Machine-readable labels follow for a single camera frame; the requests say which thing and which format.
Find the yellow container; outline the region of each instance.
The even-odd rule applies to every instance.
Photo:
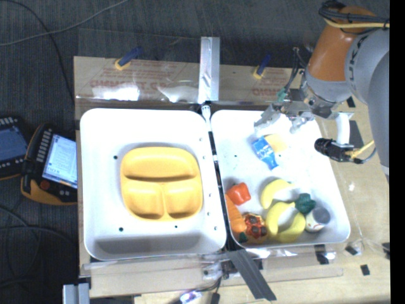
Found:
[[[120,175],[124,204],[138,219],[186,219],[203,206],[200,169],[184,149],[133,149],[123,157]]]

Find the display screen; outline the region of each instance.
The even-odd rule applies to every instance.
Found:
[[[0,162],[25,156],[26,152],[27,142],[17,127],[0,130]]]
[[[76,142],[54,134],[43,178],[77,188]]]

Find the black handheld device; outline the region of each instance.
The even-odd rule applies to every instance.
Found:
[[[76,142],[49,123],[31,138],[22,169],[24,196],[49,205],[77,202]]]
[[[0,117],[0,180],[21,174],[29,140],[21,117]]]

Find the toy carrot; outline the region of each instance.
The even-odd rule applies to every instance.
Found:
[[[238,206],[251,199],[251,194],[244,182],[232,186],[227,191],[227,194],[233,203]]]
[[[225,194],[225,201],[227,202],[229,222],[232,232],[234,233],[244,232],[247,226],[242,214],[239,212],[238,208],[227,194]]]

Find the wooden table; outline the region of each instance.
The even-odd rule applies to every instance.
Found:
[[[83,86],[100,73],[105,59],[75,58],[75,89],[78,94]],[[226,66],[221,71],[235,75],[240,86],[246,86],[244,97],[266,104],[263,96],[271,97],[288,78],[289,69],[270,69],[267,85],[258,87],[246,66]],[[96,107],[134,107],[131,101],[96,101],[76,99],[76,120],[88,109]],[[353,111],[361,137],[366,143],[372,140],[367,107],[356,102],[355,108],[346,104],[339,111]],[[324,137],[335,138],[335,122],[316,119]],[[187,289],[205,287],[213,281],[204,281],[201,266],[193,258],[178,260],[138,260],[126,264],[106,265],[90,263],[83,242],[83,208],[81,193],[80,132],[78,141],[78,217],[80,237],[80,267],[83,276],[91,277],[91,298],[130,295],[134,303],[171,303]],[[390,260],[381,247],[389,242],[389,185],[379,166],[378,156],[364,165],[331,161],[337,183],[351,222],[351,244],[357,246],[359,255],[346,251],[345,244],[337,252],[332,264],[320,265],[314,255],[306,255],[303,264],[296,258],[278,258],[264,263],[263,275],[276,294],[278,303],[389,303]],[[220,303],[260,303],[255,300],[241,277],[224,279],[219,289]],[[211,293],[193,303],[209,303]]]

